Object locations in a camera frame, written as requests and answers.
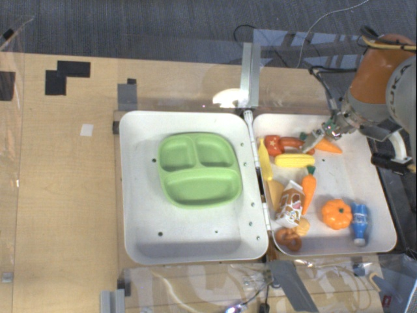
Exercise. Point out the yellow cheese slice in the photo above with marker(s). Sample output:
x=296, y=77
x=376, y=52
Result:
x=274, y=192

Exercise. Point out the orange pumpkin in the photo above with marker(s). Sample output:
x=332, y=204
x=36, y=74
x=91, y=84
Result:
x=335, y=215

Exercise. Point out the black cylinder on white bracket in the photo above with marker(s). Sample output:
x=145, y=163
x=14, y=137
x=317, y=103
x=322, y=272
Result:
x=391, y=161

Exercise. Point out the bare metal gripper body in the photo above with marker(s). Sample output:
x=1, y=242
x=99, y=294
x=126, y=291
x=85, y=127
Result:
x=342, y=124

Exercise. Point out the beige biscuit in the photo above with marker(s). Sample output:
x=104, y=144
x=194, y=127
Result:
x=304, y=227

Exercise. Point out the white plastic tray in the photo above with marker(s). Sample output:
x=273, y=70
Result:
x=195, y=233
x=352, y=181

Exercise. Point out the brown sausage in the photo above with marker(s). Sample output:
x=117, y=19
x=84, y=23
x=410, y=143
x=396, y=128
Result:
x=291, y=142

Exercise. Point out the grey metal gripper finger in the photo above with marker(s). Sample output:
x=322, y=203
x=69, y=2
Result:
x=311, y=142
x=320, y=133

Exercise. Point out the brown and white carton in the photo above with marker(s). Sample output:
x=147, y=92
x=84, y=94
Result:
x=291, y=207

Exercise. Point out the green divided plate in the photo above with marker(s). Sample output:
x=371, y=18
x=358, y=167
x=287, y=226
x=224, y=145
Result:
x=198, y=181

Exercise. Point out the orange carrot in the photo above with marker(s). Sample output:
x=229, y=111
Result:
x=308, y=187
x=329, y=146

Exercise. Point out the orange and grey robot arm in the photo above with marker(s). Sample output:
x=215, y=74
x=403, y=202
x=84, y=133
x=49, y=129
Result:
x=374, y=73

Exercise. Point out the yellow corn cob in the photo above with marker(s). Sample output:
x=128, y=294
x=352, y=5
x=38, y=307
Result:
x=293, y=160

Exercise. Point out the yellow banana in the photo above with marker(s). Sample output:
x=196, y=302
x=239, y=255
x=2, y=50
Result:
x=264, y=160

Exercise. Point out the brown pretzel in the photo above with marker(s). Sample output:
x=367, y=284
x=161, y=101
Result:
x=290, y=240

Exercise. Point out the blue bottle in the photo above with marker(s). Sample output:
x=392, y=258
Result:
x=360, y=220

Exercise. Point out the red tomato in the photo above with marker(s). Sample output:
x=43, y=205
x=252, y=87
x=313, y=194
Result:
x=273, y=144

